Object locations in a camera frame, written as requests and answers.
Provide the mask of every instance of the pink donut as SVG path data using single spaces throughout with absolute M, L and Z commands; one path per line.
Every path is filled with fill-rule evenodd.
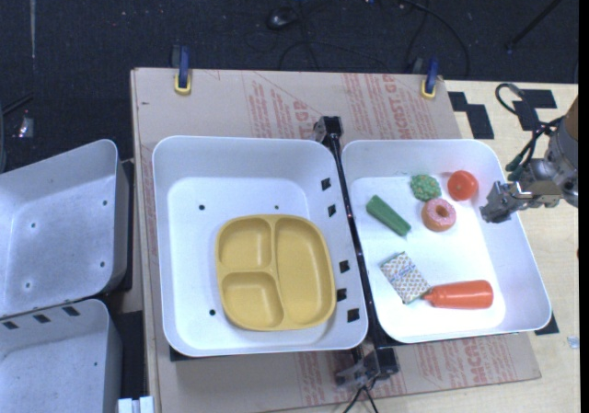
M 445 232 L 456 223 L 456 210 L 444 199 L 431 199 L 423 205 L 422 219 L 433 232 Z

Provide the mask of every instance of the white plastic tray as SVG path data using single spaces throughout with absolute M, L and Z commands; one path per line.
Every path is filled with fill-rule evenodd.
M 519 216 L 502 224 L 488 224 L 480 216 L 493 182 L 504 181 L 489 146 L 475 140 L 357 141 L 344 148 L 342 162 L 378 320 L 390 337 L 411 343 L 534 330 L 548 323 L 550 302 Z M 458 169 L 479 180 L 469 201 L 453 201 L 447 193 L 447 180 Z M 454 205 L 457 218 L 450 230 L 435 233 L 423 225 L 423 202 L 410 189 L 411 176 L 418 174 L 437 178 L 442 197 Z M 405 237 L 367 213 L 365 205 L 375 194 L 412 225 Z M 431 285 L 488 280 L 493 305 L 458 310 L 423 300 L 403 304 L 380 270 L 400 251 Z
M 163 328 L 172 348 L 201 357 L 345 350 L 363 341 L 368 329 L 363 288 L 327 148 L 306 140 L 169 137 L 154 150 L 153 165 Z M 336 290 L 345 289 L 346 297 L 327 322 L 260 332 L 225 317 L 215 238 L 228 220 L 260 213 L 297 215 L 321 230 Z M 342 271 L 341 263 L 349 269 Z
M 116 287 L 127 269 L 128 213 L 110 140 L 0 175 L 0 318 Z
M 0 321 L 2 413 L 111 413 L 121 340 L 98 300 Z

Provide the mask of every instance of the yellow divided tray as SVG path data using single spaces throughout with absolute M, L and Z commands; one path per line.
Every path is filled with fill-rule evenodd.
M 314 327 L 336 303 L 328 247 L 302 217 L 260 214 L 230 220 L 215 244 L 226 316 L 257 331 Z

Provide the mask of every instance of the toy tomato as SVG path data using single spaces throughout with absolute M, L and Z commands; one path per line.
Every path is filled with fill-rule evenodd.
M 479 182 L 468 171 L 456 171 L 448 179 L 448 192 L 455 201 L 470 199 L 478 188 Z

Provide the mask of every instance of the green cucumber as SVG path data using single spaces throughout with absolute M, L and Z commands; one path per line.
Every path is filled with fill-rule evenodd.
M 377 195 L 372 196 L 372 199 L 368 201 L 366 210 L 397 235 L 405 236 L 411 229 L 411 225 Z

